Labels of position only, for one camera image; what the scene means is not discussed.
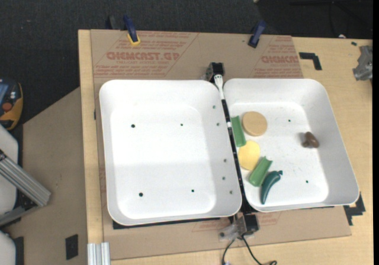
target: green pepper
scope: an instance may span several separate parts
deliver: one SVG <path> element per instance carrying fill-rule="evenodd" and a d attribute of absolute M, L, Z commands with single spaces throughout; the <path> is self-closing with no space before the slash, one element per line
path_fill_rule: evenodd
<path fill-rule="evenodd" d="M 262 204 L 264 204 L 266 202 L 268 192 L 272 188 L 272 185 L 274 185 L 275 183 L 277 183 L 277 181 L 280 180 L 282 174 L 283 174 L 282 170 L 280 170 L 278 172 L 277 171 L 269 172 L 267 174 L 265 180 L 263 181 L 262 189 L 261 189 L 261 202 L 262 202 Z"/>

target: dark carpet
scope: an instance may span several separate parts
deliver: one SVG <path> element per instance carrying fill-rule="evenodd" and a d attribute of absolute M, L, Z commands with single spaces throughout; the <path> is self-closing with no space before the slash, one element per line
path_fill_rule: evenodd
<path fill-rule="evenodd" d="M 105 28 L 127 14 L 138 30 L 372 38 L 372 1 L 292 5 L 315 0 L 0 0 L 0 77 L 24 90 L 21 123 L 79 86 L 78 30 Z"/>

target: wooden table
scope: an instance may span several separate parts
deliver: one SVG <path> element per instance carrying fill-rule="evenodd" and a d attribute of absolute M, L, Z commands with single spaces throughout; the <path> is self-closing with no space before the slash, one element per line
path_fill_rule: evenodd
<path fill-rule="evenodd" d="M 83 148 L 85 165 L 86 215 L 88 242 L 104 241 L 99 188 L 97 131 L 94 121 L 94 85 L 92 78 L 91 31 L 79 30 L 81 70 Z M 277 260 L 278 264 L 373 264 L 372 210 L 372 86 L 356 81 L 352 68 L 358 64 L 358 46 L 371 40 L 330 38 L 293 38 L 298 52 L 316 53 L 322 70 L 311 60 L 300 60 L 305 78 L 319 81 L 326 88 L 335 117 L 354 168 L 366 212 L 353 218 L 352 236 L 296 243 L 253 247 L 258 260 Z M 220 264 L 222 250 L 174 254 L 113 261 L 112 264 Z M 233 248 L 227 259 L 232 264 L 252 264 L 246 248 Z"/>

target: white tray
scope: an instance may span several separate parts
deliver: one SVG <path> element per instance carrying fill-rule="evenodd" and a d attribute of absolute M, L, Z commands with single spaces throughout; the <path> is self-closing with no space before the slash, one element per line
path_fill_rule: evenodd
<path fill-rule="evenodd" d="M 0 256 L 2 265 L 16 264 L 16 245 L 13 240 L 0 231 Z"/>
<path fill-rule="evenodd" d="M 99 93 L 108 211 L 122 225 L 235 214 L 221 99 L 202 80 L 111 80 Z"/>
<path fill-rule="evenodd" d="M 241 168 L 246 199 L 258 211 L 347 205 L 359 190 L 325 88 L 311 79 L 232 79 L 224 94 L 230 116 L 258 111 L 267 120 L 265 134 L 256 141 L 261 156 L 272 160 L 269 171 L 282 170 L 281 180 L 265 204 L 260 188 L 248 182 L 250 171 Z M 304 148 L 304 133 L 311 131 L 319 148 Z"/>
<path fill-rule="evenodd" d="M 230 116 L 262 113 L 256 141 L 269 171 L 282 170 L 264 205 L 240 168 L 258 211 L 347 205 L 355 180 L 324 87 L 309 79 L 232 79 Z M 121 225 L 231 216 L 242 203 L 227 124 L 216 87 L 202 80 L 111 80 L 99 93 L 108 211 Z M 319 148 L 304 148 L 311 131 Z"/>

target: tan cookie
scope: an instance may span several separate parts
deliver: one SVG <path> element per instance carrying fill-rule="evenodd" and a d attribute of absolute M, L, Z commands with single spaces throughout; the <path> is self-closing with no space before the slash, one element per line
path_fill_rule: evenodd
<path fill-rule="evenodd" d="M 249 111 L 242 117 L 242 127 L 249 135 L 256 137 L 266 132 L 267 120 L 259 112 Z"/>

